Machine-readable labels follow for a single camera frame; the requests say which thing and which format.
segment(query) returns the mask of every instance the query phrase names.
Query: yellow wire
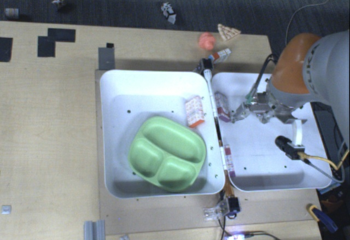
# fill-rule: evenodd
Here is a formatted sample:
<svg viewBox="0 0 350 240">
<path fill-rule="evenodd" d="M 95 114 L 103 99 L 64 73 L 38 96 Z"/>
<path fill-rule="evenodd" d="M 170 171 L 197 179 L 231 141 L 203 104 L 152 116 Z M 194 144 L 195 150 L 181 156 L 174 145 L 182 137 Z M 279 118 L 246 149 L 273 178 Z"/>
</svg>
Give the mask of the yellow wire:
<svg viewBox="0 0 350 240">
<path fill-rule="evenodd" d="M 344 153 L 343 157 L 341 158 L 341 160 L 339 161 L 338 165 L 335 165 L 335 163 L 333 161 L 330 161 L 328 159 L 325 159 L 323 157 L 320 156 L 313 156 L 313 155 L 308 155 L 305 154 L 304 152 L 300 151 L 298 152 L 298 155 L 300 157 L 300 159 L 304 160 L 304 159 L 317 159 L 317 160 L 322 160 L 327 162 L 331 167 L 333 167 L 335 170 L 339 170 L 339 168 L 342 166 L 344 160 L 346 159 L 347 155 L 349 154 L 349 149 L 347 149 L 347 151 Z"/>
</svg>

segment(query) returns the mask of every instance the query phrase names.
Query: blue handle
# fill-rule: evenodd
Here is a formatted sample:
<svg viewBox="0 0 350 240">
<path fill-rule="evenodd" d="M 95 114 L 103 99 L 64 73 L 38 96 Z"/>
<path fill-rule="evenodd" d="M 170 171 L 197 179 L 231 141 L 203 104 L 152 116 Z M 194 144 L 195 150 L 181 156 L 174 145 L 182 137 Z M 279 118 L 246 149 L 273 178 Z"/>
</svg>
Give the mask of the blue handle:
<svg viewBox="0 0 350 240">
<path fill-rule="evenodd" d="M 328 217 L 325 213 L 323 213 L 321 210 L 317 208 L 313 208 L 312 212 L 327 227 L 330 233 L 334 233 L 338 230 L 338 227 L 334 223 L 334 221 L 330 217 Z"/>
</svg>

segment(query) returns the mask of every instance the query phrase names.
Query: triangular toy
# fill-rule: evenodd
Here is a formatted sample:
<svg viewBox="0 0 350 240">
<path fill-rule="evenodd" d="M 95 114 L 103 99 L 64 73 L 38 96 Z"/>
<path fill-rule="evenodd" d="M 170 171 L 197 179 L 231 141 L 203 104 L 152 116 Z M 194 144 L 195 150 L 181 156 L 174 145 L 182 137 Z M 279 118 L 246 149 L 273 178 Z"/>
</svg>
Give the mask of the triangular toy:
<svg viewBox="0 0 350 240">
<path fill-rule="evenodd" d="M 227 26 L 224 26 L 222 24 L 218 24 L 218 30 L 220 33 L 220 36 L 224 41 L 227 41 L 239 34 L 241 34 L 240 30 L 234 29 L 234 28 L 229 28 Z"/>
</svg>

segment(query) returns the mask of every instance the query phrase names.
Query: green plate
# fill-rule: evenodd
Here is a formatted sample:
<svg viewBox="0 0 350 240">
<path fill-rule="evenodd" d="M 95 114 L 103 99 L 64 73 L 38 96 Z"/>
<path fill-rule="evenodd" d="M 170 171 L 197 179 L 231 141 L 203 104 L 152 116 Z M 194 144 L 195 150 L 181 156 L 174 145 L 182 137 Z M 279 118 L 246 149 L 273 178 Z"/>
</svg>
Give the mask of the green plate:
<svg viewBox="0 0 350 240">
<path fill-rule="evenodd" d="M 133 171 L 170 192 L 181 192 L 196 180 L 206 157 L 203 139 L 187 127 L 161 116 L 148 119 L 131 143 Z"/>
</svg>

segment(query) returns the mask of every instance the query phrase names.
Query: table surface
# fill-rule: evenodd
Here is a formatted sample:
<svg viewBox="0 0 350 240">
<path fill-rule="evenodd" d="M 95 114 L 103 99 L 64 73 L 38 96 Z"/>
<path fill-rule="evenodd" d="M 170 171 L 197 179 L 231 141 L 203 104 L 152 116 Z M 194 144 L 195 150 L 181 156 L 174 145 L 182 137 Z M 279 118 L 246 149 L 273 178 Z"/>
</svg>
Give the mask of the table surface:
<svg viewBox="0 0 350 240">
<path fill-rule="evenodd" d="M 75 43 L 56 42 L 55 58 L 37 57 L 38 36 L 47 36 L 48 28 L 75 29 Z M 200 34 L 0 21 L 0 37 L 13 38 L 10 62 L 0 63 L 0 206 L 12 206 L 11 214 L 0 215 L 2 240 L 83 239 L 84 221 L 102 218 L 95 98 L 98 48 L 114 43 L 116 68 L 189 71 L 208 56 L 197 46 Z M 232 51 L 217 71 L 258 72 L 270 53 L 266 36 L 242 34 L 221 42 L 219 34 L 214 35 L 214 50 Z M 321 239 L 317 223 L 305 210 L 309 203 L 319 206 L 315 190 L 235 193 L 242 212 L 227 222 L 228 231 Z M 199 207 L 201 197 L 182 204 Z M 191 217 L 196 215 L 189 210 L 184 218 Z M 139 222 L 136 218 L 128 225 Z M 217 223 L 202 226 L 206 227 L 169 226 L 167 231 L 130 233 L 129 238 L 219 239 Z"/>
</svg>

